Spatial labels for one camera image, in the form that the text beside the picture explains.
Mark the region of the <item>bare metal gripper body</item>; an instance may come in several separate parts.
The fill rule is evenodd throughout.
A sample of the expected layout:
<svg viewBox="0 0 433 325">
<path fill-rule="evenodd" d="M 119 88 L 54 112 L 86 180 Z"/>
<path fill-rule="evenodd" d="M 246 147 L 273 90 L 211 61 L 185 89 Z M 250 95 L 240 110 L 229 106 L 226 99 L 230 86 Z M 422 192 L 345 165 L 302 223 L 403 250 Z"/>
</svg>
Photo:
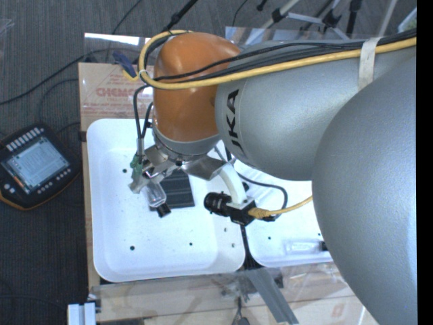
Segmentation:
<svg viewBox="0 0 433 325">
<path fill-rule="evenodd" d="M 169 154 L 168 150 L 156 144 L 139 152 L 137 158 L 139 183 L 159 183 L 183 165 L 176 155 Z"/>
</svg>

